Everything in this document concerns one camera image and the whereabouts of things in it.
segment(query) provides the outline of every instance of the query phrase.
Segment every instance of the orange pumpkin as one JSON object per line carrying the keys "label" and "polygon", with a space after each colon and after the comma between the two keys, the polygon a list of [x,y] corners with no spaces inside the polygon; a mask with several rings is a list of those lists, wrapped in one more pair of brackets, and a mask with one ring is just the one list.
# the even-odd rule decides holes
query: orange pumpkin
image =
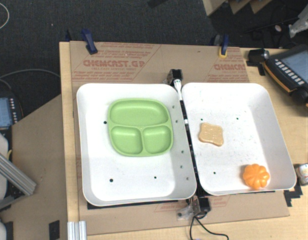
{"label": "orange pumpkin", "polygon": [[269,180],[269,173],[266,171],[266,168],[258,164],[250,164],[245,167],[243,173],[243,179],[249,187],[258,190],[267,185]]}

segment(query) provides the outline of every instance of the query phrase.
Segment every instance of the green plate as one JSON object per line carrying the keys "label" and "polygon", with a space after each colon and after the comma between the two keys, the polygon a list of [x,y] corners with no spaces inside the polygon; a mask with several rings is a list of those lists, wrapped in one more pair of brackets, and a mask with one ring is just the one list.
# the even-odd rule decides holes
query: green plate
{"label": "green plate", "polygon": [[173,146],[167,107],[154,99],[119,99],[109,106],[108,130],[114,149],[125,156],[162,155]]}

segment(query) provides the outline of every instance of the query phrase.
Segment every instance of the white tray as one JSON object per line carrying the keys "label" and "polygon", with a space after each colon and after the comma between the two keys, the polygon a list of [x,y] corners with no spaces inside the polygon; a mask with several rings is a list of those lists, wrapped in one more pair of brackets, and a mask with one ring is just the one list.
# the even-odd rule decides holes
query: white tray
{"label": "white tray", "polygon": [[[267,168],[258,191],[292,188],[296,175],[268,92],[252,83],[188,83],[182,89],[200,183],[211,195],[256,192],[245,185],[246,165]],[[224,144],[198,139],[203,123],[221,126]]]}
{"label": "white tray", "polygon": [[[130,157],[111,145],[107,120],[119,99],[155,99],[166,105],[173,146],[165,154]],[[77,92],[83,192],[95,206],[187,199],[196,190],[185,125],[177,92],[166,84],[88,83]]]}

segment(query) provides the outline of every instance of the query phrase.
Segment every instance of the gray carpet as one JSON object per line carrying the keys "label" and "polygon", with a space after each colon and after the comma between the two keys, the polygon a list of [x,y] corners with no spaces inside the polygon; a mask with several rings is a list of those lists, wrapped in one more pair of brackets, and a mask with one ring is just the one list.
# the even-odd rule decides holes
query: gray carpet
{"label": "gray carpet", "polygon": [[[273,0],[256,15],[246,6],[233,15],[224,4],[210,17],[202,0],[0,0],[10,20],[0,30],[0,76],[23,69],[46,69],[59,74],[59,42],[69,30],[73,40],[88,28],[95,41],[208,45],[216,34],[229,34],[239,47],[290,46],[308,43],[308,30],[293,40],[264,29],[253,37],[245,30],[296,17],[308,0]],[[0,6],[0,25],[7,14]],[[6,77],[28,115],[60,93],[51,74],[27,72]],[[0,82],[0,91],[8,88]]]}

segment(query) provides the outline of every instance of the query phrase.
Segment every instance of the black connector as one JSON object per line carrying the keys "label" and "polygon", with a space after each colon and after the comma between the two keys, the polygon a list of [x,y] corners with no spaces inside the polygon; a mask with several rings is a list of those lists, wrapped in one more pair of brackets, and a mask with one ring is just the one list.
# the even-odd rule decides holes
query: black connector
{"label": "black connector", "polygon": [[179,79],[179,80],[183,80],[183,73],[182,70],[178,70],[178,69],[171,69],[167,75],[167,83],[174,87],[174,80]]}
{"label": "black connector", "polygon": [[199,207],[200,207],[200,210],[203,212],[203,213],[209,213],[211,211],[211,207],[210,207],[210,203],[209,203],[209,199],[207,197],[199,197],[198,198],[198,202],[199,202]]}
{"label": "black connector", "polygon": [[250,63],[261,63],[269,59],[269,52],[263,48],[250,50],[248,53],[248,61]]}

